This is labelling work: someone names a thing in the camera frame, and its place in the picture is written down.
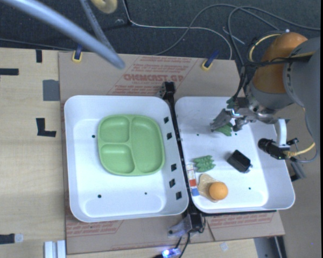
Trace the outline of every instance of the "orange ball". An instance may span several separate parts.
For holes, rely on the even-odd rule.
[[[223,200],[228,194],[228,188],[223,182],[214,182],[209,186],[208,193],[214,200]]]

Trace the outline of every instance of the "cardboard sheet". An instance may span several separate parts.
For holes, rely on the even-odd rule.
[[[72,61],[72,52],[59,52],[60,101],[64,185],[66,203],[67,253],[90,253],[115,249],[174,246],[178,238],[169,238],[169,227],[182,216],[83,223],[69,209],[68,176],[63,108],[75,95],[158,96],[163,81],[177,87],[175,99],[183,96],[231,96],[239,76],[234,61],[214,60],[209,71],[201,69],[204,59],[170,56],[121,55],[126,68],[118,70],[93,53],[84,53],[80,63]],[[245,213],[206,217],[206,229],[191,238],[191,243],[225,241],[283,235],[278,212]]]

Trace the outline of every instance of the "cardboard box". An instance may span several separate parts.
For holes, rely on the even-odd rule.
[[[234,61],[215,60],[209,71],[201,69],[204,59],[170,56],[121,55],[126,63],[116,69],[93,53],[82,61],[72,61],[72,52],[59,52],[62,152],[65,185],[67,253],[174,246],[179,238],[169,237],[168,229],[182,215],[133,220],[83,223],[69,209],[64,104],[75,95],[158,96],[163,81],[177,87],[175,100],[183,96],[232,96],[239,82]],[[203,233],[193,234],[191,243],[283,235],[276,212],[224,214],[206,217]]]

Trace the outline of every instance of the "white tray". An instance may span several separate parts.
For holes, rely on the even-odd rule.
[[[140,114],[159,124],[165,148],[160,171],[132,177],[103,168],[93,135],[100,120],[114,114]],[[188,193],[165,101],[157,97],[74,96],[65,104],[65,128],[69,202],[80,221],[169,216],[186,210]]]
[[[196,157],[211,155],[216,165],[206,174],[225,182],[229,194],[217,203],[203,196],[192,197],[195,206],[205,213],[228,213],[282,210],[291,207],[295,196],[285,161],[276,160],[257,147],[261,138],[276,139],[273,125],[260,121],[243,126],[228,137],[211,132],[209,123],[226,107],[229,97],[183,97],[175,110],[182,138],[185,163]],[[226,159],[239,150],[253,167],[241,173]],[[201,173],[196,173],[199,182]]]

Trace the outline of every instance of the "green divided plate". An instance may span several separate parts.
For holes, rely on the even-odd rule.
[[[164,165],[162,133],[149,117],[134,114],[105,117],[99,123],[97,138],[101,163],[113,174],[149,175]]]

